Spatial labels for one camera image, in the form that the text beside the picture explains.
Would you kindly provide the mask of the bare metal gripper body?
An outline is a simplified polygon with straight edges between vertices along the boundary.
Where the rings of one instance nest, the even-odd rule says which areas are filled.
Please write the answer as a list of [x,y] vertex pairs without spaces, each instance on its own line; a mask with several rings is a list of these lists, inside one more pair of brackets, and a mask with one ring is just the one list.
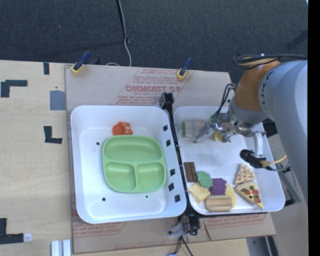
[[252,134],[253,125],[246,123],[237,118],[233,113],[214,113],[210,117],[210,126],[220,134],[250,136]]

